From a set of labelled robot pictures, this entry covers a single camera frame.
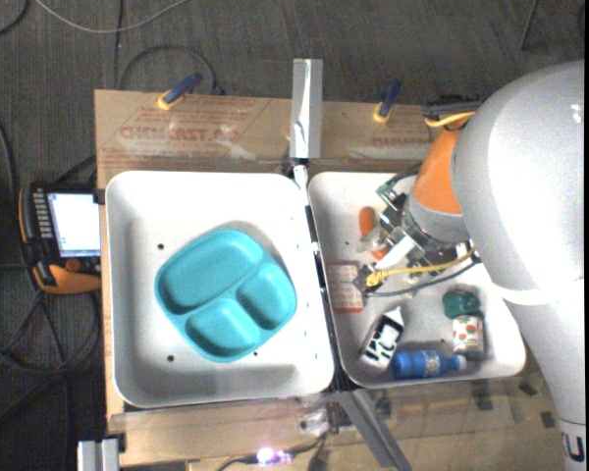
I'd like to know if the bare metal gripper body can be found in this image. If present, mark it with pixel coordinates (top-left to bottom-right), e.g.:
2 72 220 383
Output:
378 199 465 279

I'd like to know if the red and white packet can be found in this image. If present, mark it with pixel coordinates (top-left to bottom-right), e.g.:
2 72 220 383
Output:
325 261 366 314

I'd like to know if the white plastic tray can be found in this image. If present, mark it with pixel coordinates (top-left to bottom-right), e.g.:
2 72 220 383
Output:
306 171 528 390
104 169 337 409

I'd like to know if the orange carrot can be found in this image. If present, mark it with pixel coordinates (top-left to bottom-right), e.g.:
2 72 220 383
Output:
358 206 389 261

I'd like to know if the green broccoli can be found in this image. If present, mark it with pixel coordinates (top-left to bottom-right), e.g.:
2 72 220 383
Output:
441 288 483 320

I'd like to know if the black and white carton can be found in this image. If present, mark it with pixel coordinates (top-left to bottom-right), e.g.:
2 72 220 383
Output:
357 306 406 373

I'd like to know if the white can orange print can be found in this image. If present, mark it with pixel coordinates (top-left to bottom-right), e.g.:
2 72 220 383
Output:
452 314 486 360

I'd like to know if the blue divided plate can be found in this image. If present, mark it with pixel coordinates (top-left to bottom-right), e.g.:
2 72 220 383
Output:
153 228 298 364

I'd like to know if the brown cardboard board red print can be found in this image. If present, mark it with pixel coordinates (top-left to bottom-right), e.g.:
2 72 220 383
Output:
93 88 526 468

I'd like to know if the blue bottle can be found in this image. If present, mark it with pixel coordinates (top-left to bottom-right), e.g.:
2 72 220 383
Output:
390 349 468 381

